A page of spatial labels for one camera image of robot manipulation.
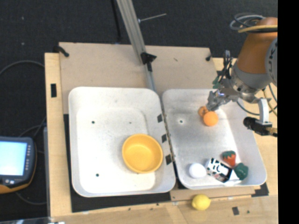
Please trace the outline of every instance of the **handheld device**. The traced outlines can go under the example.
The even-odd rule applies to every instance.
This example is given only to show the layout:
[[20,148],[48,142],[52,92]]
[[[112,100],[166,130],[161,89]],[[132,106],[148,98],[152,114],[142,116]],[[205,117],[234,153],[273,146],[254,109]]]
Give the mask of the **handheld device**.
[[0,136],[0,194],[30,185],[36,169],[36,146],[30,137]]

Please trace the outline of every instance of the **yellow ball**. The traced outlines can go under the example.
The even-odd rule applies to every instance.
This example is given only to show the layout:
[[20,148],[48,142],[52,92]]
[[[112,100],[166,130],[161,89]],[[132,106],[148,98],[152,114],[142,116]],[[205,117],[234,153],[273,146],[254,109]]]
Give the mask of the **yellow ball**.
[[204,194],[198,194],[192,200],[192,207],[197,210],[206,210],[210,204],[211,199]]

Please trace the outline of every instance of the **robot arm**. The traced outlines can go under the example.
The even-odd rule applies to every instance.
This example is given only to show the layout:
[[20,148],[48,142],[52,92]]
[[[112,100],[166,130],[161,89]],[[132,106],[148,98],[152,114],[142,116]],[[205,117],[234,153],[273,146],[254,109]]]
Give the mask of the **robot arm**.
[[213,81],[213,88],[208,97],[207,109],[215,111],[229,101],[239,98],[251,104],[258,104],[260,119],[249,118],[244,125],[260,135],[276,136],[269,122],[268,101],[255,95],[271,82],[277,86],[278,32],[277,18],[264,18],[256,15],[241,15],[231,23],[239,22],[239,32],[249,35],[241,49],[238,59],[232,64],[229,51],[224,54],[224,67]]

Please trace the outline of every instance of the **white tray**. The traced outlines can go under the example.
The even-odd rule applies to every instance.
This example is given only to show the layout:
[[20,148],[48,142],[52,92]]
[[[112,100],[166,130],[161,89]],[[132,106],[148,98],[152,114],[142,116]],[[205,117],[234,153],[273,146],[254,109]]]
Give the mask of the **white tray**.
[[122,144],[135,133],[155,138],[164,157],[171,154],[158,95],[141,88],[77,87],[69,94],[71,171],[81,196],[163,193],[176,181],[173,164],[163,159],[149,174],[130,171]]
[[[243,125],[246,112],[235,102],[229,102],[216,111],[219,116],[217,125],[204,125],[197,112],[206,105],[209,92],[208,89],[174,89],[163,94],[166,123],[179,180],[189,189],[263,184],[267,176],[266,169],[253,132]],[[236,164],[243,162],[249,167],[248,176],[243,181],[222,183],[208,175],[199,179],[189,175],[188,169],[192,163],[205,165],[210,158],[221,161],[221,153],[228,150],[236,152]]]

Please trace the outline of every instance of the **strawberry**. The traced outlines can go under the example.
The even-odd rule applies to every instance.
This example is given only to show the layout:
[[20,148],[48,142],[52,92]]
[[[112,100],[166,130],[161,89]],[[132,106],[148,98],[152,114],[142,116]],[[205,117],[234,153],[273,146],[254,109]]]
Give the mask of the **strawberry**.
[[235,157],[236,157],[235,151],[232,151],[232,150],[222,153],[223,161],[225,161],[232,167],[235,165]]

